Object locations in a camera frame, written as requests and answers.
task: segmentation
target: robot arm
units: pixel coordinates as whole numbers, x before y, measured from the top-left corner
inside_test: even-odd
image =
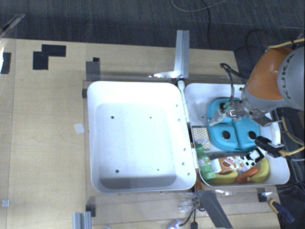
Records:
[[[292,51],[289,48],[269,49],[253,69],[242,91],[241,100],[220,106],[210,126],[226,117],[238,120],[248,115],[261,126],[272,120],[266,113],[280,107],[304,110],[304,47]]]

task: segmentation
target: yellow banana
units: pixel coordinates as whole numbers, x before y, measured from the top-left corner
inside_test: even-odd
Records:
[[[235,181],[237,176],[238,176],[237,171],[232,171],[228,174],[215,174],[215,179],[210,180],[209,183],[213,185],[231,184]]]
[[[266,158],[263,158],[260,162],[259,171],[252,177],[247,177],[248,182],[263,182],[267,180],[269,175],[269,162]]]

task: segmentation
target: green bottle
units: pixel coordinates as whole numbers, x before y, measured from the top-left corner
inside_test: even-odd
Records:
[[[196,145],[196,152],[202,178],[205,181],[215,179],[215,173],[213,172],[210,158],[204,153],[202,144]]]

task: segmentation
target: carrot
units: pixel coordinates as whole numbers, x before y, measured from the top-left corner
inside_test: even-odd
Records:
[[[258,172],[258,168],[256,166],[253,166],[252,168],[248,169],[246,172],[243,172],[240,174],[237,178],[236,181],[237,183],[246,183],[247,182],[247,177],[252,177]]]

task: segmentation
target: wooden table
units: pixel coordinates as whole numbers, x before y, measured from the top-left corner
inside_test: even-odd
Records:
[[[33,70],[33,52],[40,52],[42,44],[66,45],[66,57],[49,57],[49,70]],[[85,62],[98,57],[102,72],[151,74],[172,70],[174,51],[142,46],[16,41],[7,229],[69,229],[73,212],[85,209],[84,134],[78,134],[74,128],[84,121],[81,93]],[[191,50],[190,74],[225,77],[219,67],[221,62],[237,69],[233,52]],[[272,196],[278,199],[275,192]],[[239,213],[234,214],[229,212],[232,206],[224,206],[234,228],[280,228],[276,214],[267,203],[259,205],[264,213],[254,210],[244,214],[243,206],[247,204],[240,206]],[[214,228],[206,215],[197,221],[199,228]],[[111,227],[162,229],[169,222],[134,222]]]

